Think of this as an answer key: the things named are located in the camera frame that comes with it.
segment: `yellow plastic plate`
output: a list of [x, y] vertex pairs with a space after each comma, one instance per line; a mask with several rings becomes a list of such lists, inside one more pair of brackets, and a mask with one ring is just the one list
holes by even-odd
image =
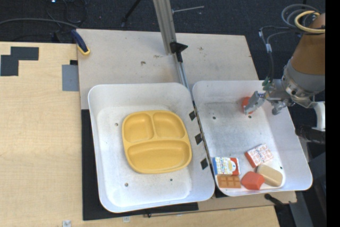
[[181, 118], [171, 111], [128, 115], [123, 122], [122, 137], [127, 161], [139, 173], [166, 173], [190, 163], [188, 133]]

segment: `small red object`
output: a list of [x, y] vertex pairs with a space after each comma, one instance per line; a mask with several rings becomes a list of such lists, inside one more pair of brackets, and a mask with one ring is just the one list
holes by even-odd
[[242, 101], [242, 110], [244, 111], [244, 108], [248, 105], [250, 97], [245, 97]]
[[243, 176], [241, 185], [248, 190], [259, 190], [264, 182], [265, 178], [261, 174], [249, 171]]

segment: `gray panel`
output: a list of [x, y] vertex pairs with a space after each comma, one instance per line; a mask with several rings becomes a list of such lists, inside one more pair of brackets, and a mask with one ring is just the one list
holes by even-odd
[[297, 202], [289, 204], [296, 227], [313, 227], [314, 225], [302, 192], [296, 192], [296, 197], [298, 199]]
[[63, 91], [79, 91], [79, 76], [77, 65], [62, 65]]

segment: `white tray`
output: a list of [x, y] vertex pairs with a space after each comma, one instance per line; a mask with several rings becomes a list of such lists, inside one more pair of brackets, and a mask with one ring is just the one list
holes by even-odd
[[[99, 199], [111, 212], [120, 213], [209, 199], [215, 190], [203, 142], [188, 89], [179, 83], [96, 85], [88, 95], [95, 148]], [[122, 123], [133, 112], [166, 110], [177, 114], [189, 135], [192, 160], [178, 171], [140, 174], [125, 157]]]
[[242, 110], [242, 100], [254, 91], [262, 93], [263, 81], [199, 81], [193, 87], [193, 97], [210, 158], [239, 159], [240, 179], [248, 171], [256, 171], [244, 153], [266, 143], [274, 158], [266, 163], [281, 171], [280, 187], [263, 184], [260, 190], [219, 188], [228, 196], [241, 196], [274, 191], [307, 190], [312, 174], [295, 134], [287, 108], [272, 115], [270, 102], [265, 102], [249, 118]]

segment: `beige sponge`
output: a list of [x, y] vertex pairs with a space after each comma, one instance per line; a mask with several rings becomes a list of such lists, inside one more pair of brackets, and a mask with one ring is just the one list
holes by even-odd
[[256, 172], [261, 174], [265, 178], [265, 183], [269, 186], [279, 187], [282, 183], [282, 173], [268, 165], [259, 165]]

